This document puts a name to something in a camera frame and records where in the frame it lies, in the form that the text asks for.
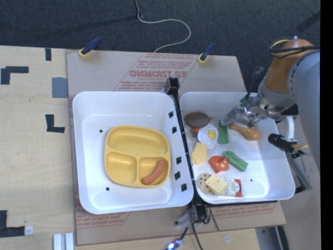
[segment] yellow plate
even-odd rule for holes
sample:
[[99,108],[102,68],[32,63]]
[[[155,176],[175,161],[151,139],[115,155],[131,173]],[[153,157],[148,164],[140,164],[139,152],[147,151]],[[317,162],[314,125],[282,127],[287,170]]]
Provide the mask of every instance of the yellow plate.
[[[149,185],[142,179],[150,176],[163,160],[164,168]],[[137,126],[116,126],[105,140],[104,166],[115,183],[151,188],[162,185],[169,177],[171,153],[168,139],[158,130]]]

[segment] white plastic tray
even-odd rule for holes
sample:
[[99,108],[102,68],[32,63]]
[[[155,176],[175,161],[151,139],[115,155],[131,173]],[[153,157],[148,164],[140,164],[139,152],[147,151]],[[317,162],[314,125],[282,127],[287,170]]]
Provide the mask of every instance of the white plastic tray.
[[[235,107],[245,93],[226,92],[189,92],[182,95],[180,106],[183,118],[191,112],[201,111],[212,117],[211,123],[218,128],[219,120]],[[190,127],[185,125],[186,140],[189,152],[197,141],[190,133]],[[210,204],[247,203],[259,201],[274,201],[291,198],[295,191],[293,177],[286,155],[283,151],[270,144],[267,140],[271,133],[278,133],[272,119],[260,120],[256,127],[261,132],[258,141],[248,141],[237,131],[229,130],[229,143],[217,144],[208,150],[207,160],[224,151],[233,151],[248,163],[247,170],[240,172],[230,165],[228,171],[219,172],[221,178],[241,179],[244,183],[244,197],[217,196],[204,194],[199,189],[201,198]],[[192,166],[195,179],[204,172],[213,174],[214,171],[206,161],[202,165]]]
[[[193,185],[174,102],[169,96],[160,92],[82,92],[73,100],[73,119],[79,198],[85,210],[93,214],[119,213],[184,206],[192,200]],[[105,139],[108,131],[119,125],[156,129],[168,138],[171,171],[163,185],[129,187],[108,178],[104,169]]]

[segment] cardboard sheet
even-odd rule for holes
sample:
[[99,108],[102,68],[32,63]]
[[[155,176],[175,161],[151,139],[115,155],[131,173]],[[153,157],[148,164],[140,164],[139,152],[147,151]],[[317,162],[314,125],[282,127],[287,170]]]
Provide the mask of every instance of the cardboard sheet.
[[[72,100],[84,91],[161,91],[168,77],[177,77],[179,95],[189,91],[245,92],[237,58],[198,55],[93,51],[81,58],[67,51],[71,147],[75,189],[76,244],[95,244],[162,236],[178,237],[174,219],[187,207],[93,215],[79,201],[76,175]],[[198,233],[274,226],[285,223],[279,202],[212,208],[213,220],[200,224]]]

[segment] white cable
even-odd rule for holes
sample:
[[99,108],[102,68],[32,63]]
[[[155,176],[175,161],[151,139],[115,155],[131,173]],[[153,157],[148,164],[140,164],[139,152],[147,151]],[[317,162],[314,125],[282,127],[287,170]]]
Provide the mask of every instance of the white cable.
[[293,117],[292,116],[288,116],[285,119],[285,125],[286,125],[286,134],[285,134],[285,137],[288,140],[294,139],[294,136],[295,136],[295,125],[294,125],[294,121],[293,121]]
[[178,19],[163,19],[163,20],[158,20],[158,21],[145,21],[145,20],[143,20],[140,17],[140,10],[139,10],[139,6],[137,4],[137,0],[134,0],[134,2],[135,2],[136,10],[137,10],[137,18],[142,23],[146,23],[146,24],[157,24],[157,23],[162,23],[162,22],[167,22],[167,21],[176,21],[176,22],[180,22],[181,24],[183,24],[188,29],[188,36],[187,36],[186,39],[184,39],[184,40],[182,40],[180,42],[177,42],[177,43],[172,43],[172,44],[167,44],[167,45],[161,46],[161,47],[157,48],[154,51],[154,53],[156,53],[158,50],[161,50],[162,48],[165,48],[165,47],[168,47],[168,46],[185,43],[191,37],[191,29],[189,28],[189,26],[185,22],[183,22],[181,20],[178,20]]

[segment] blue clamp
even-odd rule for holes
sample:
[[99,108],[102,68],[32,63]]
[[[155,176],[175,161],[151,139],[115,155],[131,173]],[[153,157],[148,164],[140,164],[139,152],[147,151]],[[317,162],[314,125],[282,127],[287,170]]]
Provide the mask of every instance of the blue clamp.
[[198,62],[200,64],[203,64],[207,61],[207,58],[208,58],[208,55],[213,55],[214,54],[214,51],[215,51],[215,44],[214,43],[211,43],[206,51],[204,51],[202,54],[199,55],[198,57]]
[[81,57],[87,57],[91,54],[91,50],[96,49],[102,42],[100,37],[93,39],[90,43],[88,43],[84,48],[79,51],[79,55]]

